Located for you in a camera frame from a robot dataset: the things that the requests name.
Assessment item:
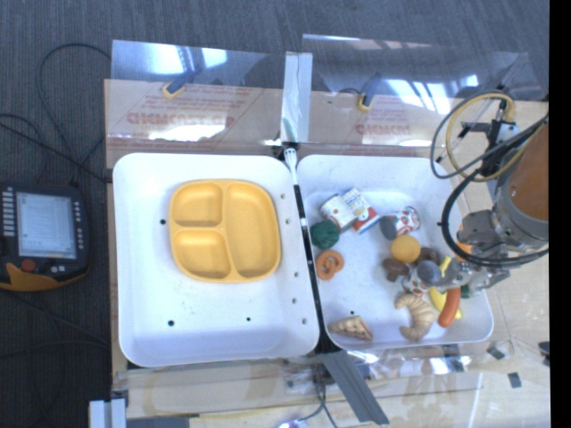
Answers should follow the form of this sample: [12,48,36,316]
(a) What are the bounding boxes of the tomato print can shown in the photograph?
[379,205,422,242]

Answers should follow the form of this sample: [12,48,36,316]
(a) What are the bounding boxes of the thin black and white rod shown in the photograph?
[283,146,327,352]

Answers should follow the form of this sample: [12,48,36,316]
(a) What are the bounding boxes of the yellow divided plate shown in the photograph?
[168,178,283,284]

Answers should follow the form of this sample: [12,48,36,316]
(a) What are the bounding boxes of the tan croissant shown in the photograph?
[393,292,437,342]

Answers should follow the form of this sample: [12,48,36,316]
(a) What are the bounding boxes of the yellow ball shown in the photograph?
[390,234,422,265]

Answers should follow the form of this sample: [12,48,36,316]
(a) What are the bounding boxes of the orange pretzel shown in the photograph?
[314,249,345,282]

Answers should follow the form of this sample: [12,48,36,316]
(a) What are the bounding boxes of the pizza slice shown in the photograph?
[327,315,375,342]

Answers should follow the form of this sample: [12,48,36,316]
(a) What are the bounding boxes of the orange sausage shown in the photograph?
[437,286,462,329]

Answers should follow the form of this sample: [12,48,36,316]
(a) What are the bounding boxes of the red print can grey lid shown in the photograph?
[401,259,443,297]

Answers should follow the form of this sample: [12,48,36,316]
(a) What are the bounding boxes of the white plastic tray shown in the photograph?
[295,153,495,352]
[112,152,321,369]

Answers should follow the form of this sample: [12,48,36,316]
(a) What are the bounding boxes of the brown toy food piece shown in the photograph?
[381,257,410,284]
[418,246,443,268]

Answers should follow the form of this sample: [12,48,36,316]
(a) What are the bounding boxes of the white red blue carton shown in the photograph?
[340,187,382,235]

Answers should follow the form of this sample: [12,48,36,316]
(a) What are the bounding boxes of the yellow banana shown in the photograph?
[428,255,464,321]

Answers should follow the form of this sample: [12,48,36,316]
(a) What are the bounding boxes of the green broccoli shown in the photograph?
[309,218,342,250]

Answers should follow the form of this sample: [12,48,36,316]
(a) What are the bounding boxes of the brown cardboard board red print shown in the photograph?
[103,78,550,374]

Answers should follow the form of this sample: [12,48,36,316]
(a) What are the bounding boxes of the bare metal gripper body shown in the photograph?
[456,209,510,263]

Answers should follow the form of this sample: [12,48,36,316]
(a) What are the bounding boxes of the black cylinder on white bracket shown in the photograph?
[459,119,521,179]

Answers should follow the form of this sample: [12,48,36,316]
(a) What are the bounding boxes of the white can with red label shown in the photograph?
[319,193,357,232]

